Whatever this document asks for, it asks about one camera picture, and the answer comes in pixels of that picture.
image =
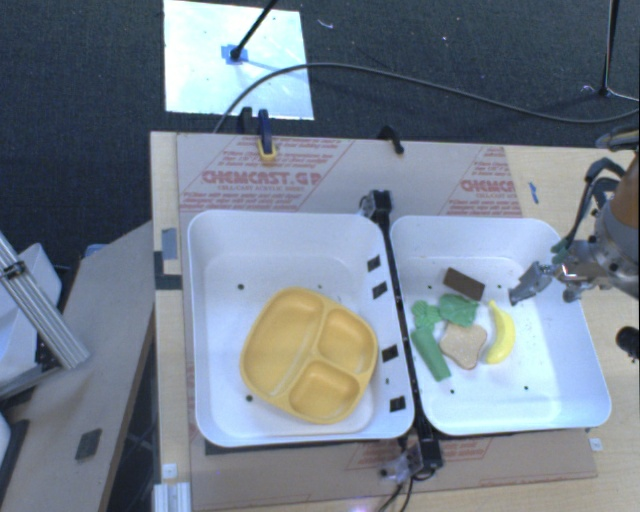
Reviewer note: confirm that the brown chocolate biscuit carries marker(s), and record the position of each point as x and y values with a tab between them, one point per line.
464	283

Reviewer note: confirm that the green leafy stalk vegetable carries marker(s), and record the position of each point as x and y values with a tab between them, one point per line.
431	355

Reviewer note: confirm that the tan bread slice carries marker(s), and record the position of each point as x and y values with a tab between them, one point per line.
464	345

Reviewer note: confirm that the brown cardboard board red print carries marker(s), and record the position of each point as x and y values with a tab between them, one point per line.
415	172

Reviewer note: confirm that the yellow banana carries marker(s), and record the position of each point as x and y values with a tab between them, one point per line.
504	335

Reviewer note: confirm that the thin black and white rod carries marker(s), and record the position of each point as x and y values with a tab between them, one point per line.
400	310

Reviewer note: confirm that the green lettuce leaf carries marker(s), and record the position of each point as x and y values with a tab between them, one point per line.
460	309

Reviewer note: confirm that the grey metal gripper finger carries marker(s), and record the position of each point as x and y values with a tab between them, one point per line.
536	272
522	294

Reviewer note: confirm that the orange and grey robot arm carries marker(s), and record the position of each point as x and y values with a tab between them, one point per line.
628	200

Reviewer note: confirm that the yellow divided plate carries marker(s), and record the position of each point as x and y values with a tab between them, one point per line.
287	345

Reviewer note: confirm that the white plastic tray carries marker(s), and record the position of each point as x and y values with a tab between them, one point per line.
280	245
540	380

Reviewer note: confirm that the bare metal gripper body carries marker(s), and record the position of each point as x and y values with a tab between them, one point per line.
590	267

